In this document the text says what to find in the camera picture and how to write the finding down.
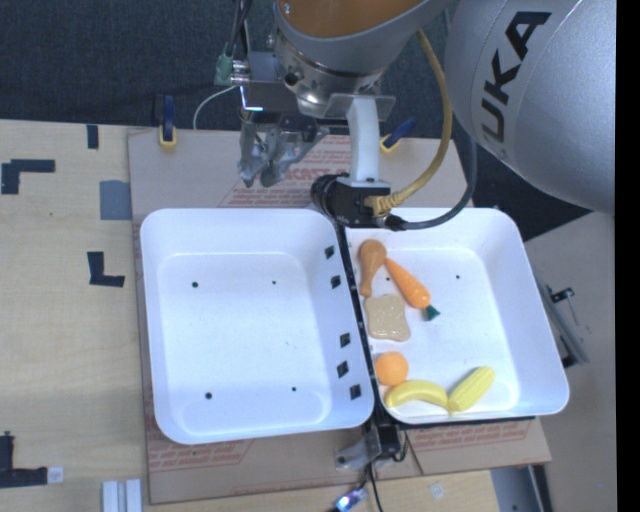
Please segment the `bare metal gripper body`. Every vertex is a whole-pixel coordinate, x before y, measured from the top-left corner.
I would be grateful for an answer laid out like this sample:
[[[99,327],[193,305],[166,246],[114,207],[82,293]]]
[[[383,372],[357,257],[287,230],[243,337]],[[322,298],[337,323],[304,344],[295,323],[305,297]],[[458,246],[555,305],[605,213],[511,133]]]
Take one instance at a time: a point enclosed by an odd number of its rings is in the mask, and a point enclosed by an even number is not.
[[[257,122],[270,124],[285,114],[300,114],[320,125],[347,124],[344,110],[333,112],[330,99],[356,92],[355,73],[331,69],[291,49],[251,51],[246,64],[243,109]]]

